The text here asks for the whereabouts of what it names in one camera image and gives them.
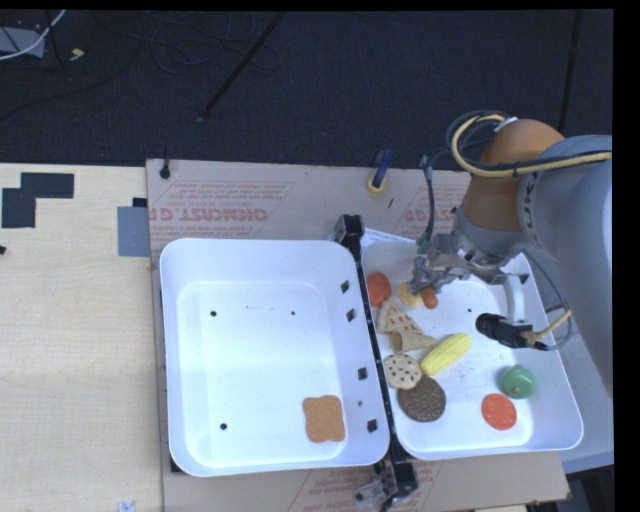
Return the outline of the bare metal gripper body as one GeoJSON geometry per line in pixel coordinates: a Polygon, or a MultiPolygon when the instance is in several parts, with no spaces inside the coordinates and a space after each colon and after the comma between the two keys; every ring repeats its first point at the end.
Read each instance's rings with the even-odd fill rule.
{"type": "Polygon", "coordinates": [[[433,272],[446,272],[455,279],[473,275],[484,282],[492,282],[502,274],[501,268],[509,258],[491,254],[475,245],[466,235],[437,234],[427,246],[429,281],[433,272]]]}

